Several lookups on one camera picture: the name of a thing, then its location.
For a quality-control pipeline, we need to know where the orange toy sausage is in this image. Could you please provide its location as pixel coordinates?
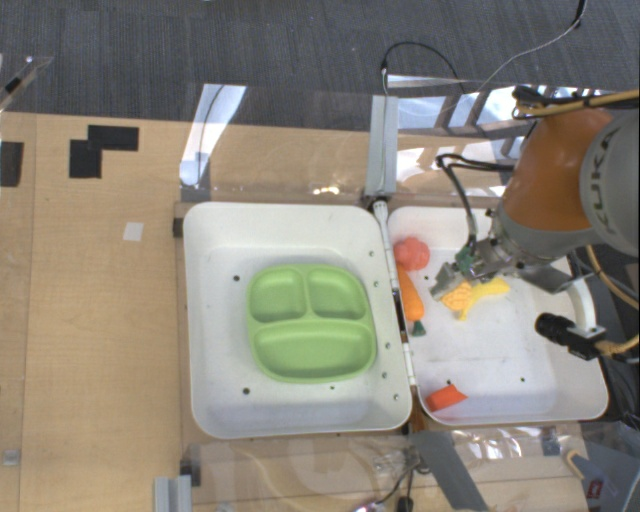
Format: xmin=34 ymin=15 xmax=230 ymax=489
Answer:
xmin=425 ymin=383 xmax=469 ymax=413

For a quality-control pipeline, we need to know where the orange carrot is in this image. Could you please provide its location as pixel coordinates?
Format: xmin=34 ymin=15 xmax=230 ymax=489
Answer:
xmin=395 ymin=263 xmax=428 ymax=338

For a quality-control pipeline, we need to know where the yellow banana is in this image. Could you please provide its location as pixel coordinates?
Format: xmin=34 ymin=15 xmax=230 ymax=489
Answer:
xmin=468 ymin=277 xmax=512 ymax=304

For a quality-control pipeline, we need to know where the white plastic tray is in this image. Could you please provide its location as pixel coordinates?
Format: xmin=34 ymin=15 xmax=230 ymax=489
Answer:
xmin=387 ymin=205 xmax=611 ymax=428
xmin=182 ymin=201 xmax=414 ymax=441

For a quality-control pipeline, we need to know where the salmon pink lumpy toy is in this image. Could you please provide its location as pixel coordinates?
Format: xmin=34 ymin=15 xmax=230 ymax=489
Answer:
xmin=393 ymin=236 xmax=431 ymax=273

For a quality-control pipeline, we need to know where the black cylinder on white bracket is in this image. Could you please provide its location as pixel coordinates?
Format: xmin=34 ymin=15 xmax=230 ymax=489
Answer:
xmin=534 ymin=277 xmax=609 ymax=361

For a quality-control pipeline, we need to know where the thin black and white rod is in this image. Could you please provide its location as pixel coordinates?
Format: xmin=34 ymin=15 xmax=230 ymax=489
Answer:
xmin=371 ymin=198 xmax=419 ymax=387

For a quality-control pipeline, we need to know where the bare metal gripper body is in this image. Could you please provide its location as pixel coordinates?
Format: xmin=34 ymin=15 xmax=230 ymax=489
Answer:
xmin=435 ymin=238 xmax=526 ymax=287

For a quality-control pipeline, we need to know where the yellow textured toy corn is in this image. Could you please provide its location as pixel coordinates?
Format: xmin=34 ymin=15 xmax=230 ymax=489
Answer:
xmin=440 ymin=280 xmax=476 ymax=322

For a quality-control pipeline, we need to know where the green divided plate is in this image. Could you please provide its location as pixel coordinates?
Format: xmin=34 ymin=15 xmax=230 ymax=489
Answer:
xmin=245 ymin=264 xmax=378 ymax=386

